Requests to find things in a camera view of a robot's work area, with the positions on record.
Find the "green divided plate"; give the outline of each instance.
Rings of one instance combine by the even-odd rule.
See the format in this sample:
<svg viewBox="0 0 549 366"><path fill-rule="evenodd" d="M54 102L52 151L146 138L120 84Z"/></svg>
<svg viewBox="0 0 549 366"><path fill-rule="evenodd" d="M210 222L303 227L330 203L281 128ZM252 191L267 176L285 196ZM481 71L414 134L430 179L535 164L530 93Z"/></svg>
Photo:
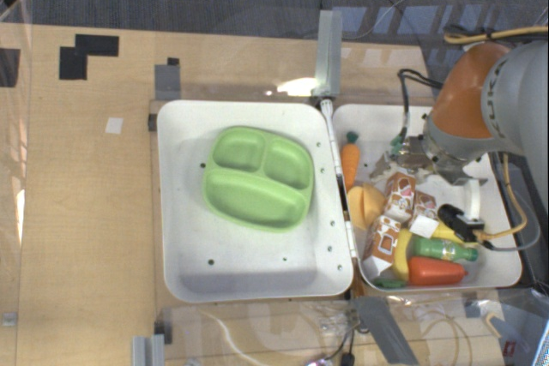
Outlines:
<svg viewBox="0 0 549 366"><path fill-rule="evenodd" d="M215 140L202 181L208 207L224 219L287 231L309 211L312 159L295 141L260 129L232 127Z"/></svg>

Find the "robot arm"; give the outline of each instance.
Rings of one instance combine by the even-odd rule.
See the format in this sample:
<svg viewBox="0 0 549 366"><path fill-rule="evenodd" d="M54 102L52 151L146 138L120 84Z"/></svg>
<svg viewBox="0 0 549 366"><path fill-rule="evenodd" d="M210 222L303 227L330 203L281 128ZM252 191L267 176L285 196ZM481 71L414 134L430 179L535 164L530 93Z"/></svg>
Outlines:
<svg viewBox="0 0 549 366"><path fill-rule="evenodd" d="M525 156L547 210L547 42L509 51L472 47L450 72L421 144L435 172L464 184L462 168L483 153Z"/></svg>

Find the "cardboard box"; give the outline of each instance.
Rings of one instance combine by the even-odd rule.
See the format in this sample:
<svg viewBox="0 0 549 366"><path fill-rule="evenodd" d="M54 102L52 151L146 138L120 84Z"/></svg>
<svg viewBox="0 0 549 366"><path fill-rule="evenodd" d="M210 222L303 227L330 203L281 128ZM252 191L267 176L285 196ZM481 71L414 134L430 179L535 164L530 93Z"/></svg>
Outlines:
<svg viewBox="0 0 549 366"><path fill-rule="evenodd" d="M393 265L401 223L382 215L372 225L372 240L366 247L363 268L368 279L374 279Z"/></svg>
<svg viewBox="0 0 549 366"><path fill-rule="evenodd" d="M385 186L385 212L387 217L404 223L412 218L415 177L398 171L389 177Z"/></svg>
<svg viewBox="0 0 549 366"><path fill-rule="evenodd" d="M438 227L437 200L425 192L416 191L410 231L421 237L431 238Z"/></svg>

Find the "wooden table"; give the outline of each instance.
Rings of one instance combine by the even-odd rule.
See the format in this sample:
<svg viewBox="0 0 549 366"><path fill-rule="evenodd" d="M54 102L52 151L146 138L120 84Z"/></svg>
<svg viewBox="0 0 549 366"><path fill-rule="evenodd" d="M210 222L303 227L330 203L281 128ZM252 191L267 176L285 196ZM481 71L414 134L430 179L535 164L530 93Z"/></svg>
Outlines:
<svg viewBox="0 0 549 366"><path fill-rule="evenodd" d="M2 24L3 29L12 26ZM77 33L118 36L118 56L88 57L86 81L60 81L59 48L74 46ZM14 364L15 331L18 366L128 365L132 337L153 333L157 289L147 122L154 65L179 58L185 98L270 99L274 85L314 76L316 49L316 42L307 40L33 26L19 321L17 327L1 328L0 343L8 346L0 355L3 364ZM341 102L399 104L395 72L405 66L425 72L417 48L345 43L342 56L346 97ZM412 88L412 94L423 96L416 104L431 103L425 90ZM123 119L119 133L106 132L110 118ZM13 264L18 273L19 261ZM1 309L16 305L14 298L7 305L2 300ZM235 349L254 352L250 364L279 364L276 354L246 337L250 322L264 315L246 311L249 320L238 330L243 306L223 309L229 315L221 320L214 315L220 309L210 309L208 318L194 307L179 311L201 316L180 329L192 331L201 322L194 327L200 333L188 339L202 337L204 355L210 349L215 354L203 364L247 364L242 357L216 357ZM301 306L287 303L274 313L271 327L292 329ZM209 336L224 334L219 330L223 319L235 331L236 348L226 337L221 343ZM426 342L418 328L410 323L404 333L425 358L430 352L432 360L439 350L442 359L444 346L454 349L448 333L438 334L440 343ZM475 359L501 364L497 340L486 329L475 331L474 346L483 347L474 350ZM323 343L329 350L336 339ZM316 340L303 340L302 348L305 356L318 353ZM168 363L183 364L184 348L174 350L181 357ZM358 339L357 350L380 362L372 364L383 364L371 337ZM303 363L303 356L292 356L285 359Z"/></svg>

